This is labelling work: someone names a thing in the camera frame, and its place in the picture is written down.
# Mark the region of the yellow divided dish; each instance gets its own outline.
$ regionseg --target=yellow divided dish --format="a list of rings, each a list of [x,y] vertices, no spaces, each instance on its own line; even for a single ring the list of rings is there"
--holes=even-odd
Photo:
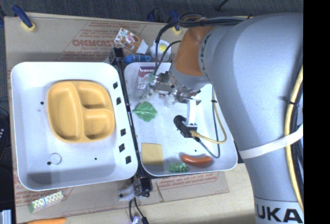
[[[66,80],[52,85],[47,111],[53,134],[68,143],[102,140],[116,125],[108,91],[92,81]]]

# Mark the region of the white strap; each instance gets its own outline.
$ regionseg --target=white strap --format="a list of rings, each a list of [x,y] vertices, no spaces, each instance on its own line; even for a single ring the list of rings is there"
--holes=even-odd
[[[274,142],[270,142],[265,145],[261,145],[244,151],[239,151],[239,154],[241,155],[242,159],[250,159],[250,158],[258,157],[265,153],[269,153],[284,148],[286,146],[289,146],[295,143],[296,141],[298,141],[303,135],[304,135],[304,128],[303,128],[303,124],[301,124],[298,130],[292,134],[279,138]]]

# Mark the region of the orange carrot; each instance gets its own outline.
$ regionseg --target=orange carrot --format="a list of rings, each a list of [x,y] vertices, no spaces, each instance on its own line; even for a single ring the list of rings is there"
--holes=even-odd
[[[66,220],[66,218],[40,219],[28,222],[27,224],[63,224]]]

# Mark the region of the sausage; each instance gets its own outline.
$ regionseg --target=sausage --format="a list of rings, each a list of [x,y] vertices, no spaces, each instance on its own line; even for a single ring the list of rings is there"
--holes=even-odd
[[[184,161],[186,164],[195,165],[195,166],[207,165],[212,161],[210,156],[195,158],[195,157],[188,156],[186,154],[181,156],[181,160]]]

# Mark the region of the green leaf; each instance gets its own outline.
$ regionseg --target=green leaf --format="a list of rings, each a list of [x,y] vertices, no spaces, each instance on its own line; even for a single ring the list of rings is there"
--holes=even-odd
[[[156,117],[157,111],[151,103],[145,101],[143,103],[139,103],[133,113],[138,115],[145,122],[150,122],[154,117]]]

